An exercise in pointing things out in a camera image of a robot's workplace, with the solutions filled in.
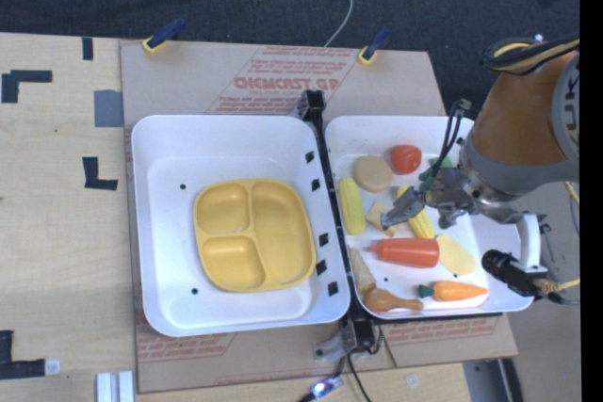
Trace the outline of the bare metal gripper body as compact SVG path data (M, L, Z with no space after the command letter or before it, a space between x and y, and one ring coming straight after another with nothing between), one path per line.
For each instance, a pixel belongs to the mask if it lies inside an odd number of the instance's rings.
M422 174L422 193L425 203L436 209L470 207L473 215L484 215L497 223L516 223L523 217L513 204L515 195L491 187L473 169L430 167Z

